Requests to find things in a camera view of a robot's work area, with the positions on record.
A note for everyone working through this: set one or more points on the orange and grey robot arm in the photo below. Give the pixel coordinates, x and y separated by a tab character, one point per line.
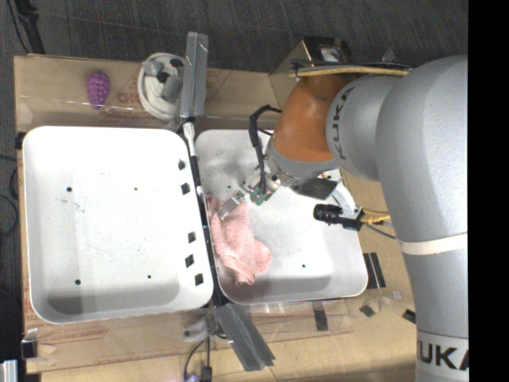
421	141

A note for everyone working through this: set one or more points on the black cylinder on white bracket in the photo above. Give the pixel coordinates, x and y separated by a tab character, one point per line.
329	213

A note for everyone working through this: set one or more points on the brown cardboard board red print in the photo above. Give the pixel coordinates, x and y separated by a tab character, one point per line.
119	344

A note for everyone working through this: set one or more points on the pink cloth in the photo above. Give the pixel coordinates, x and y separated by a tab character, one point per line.
238	245

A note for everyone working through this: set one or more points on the purple grapes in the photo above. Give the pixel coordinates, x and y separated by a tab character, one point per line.
98	88

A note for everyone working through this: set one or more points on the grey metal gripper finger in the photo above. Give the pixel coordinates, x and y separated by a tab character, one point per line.
239	195
227	209

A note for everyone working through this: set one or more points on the white plastic tray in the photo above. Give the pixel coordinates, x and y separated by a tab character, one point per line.
111	229
302	245

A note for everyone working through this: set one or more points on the brown cardboard box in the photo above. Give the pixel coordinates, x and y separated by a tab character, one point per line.
286	82

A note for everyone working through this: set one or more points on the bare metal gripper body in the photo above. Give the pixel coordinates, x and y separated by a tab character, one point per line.
273	184

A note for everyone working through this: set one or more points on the thin black and white rod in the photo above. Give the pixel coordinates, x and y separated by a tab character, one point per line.
197	181

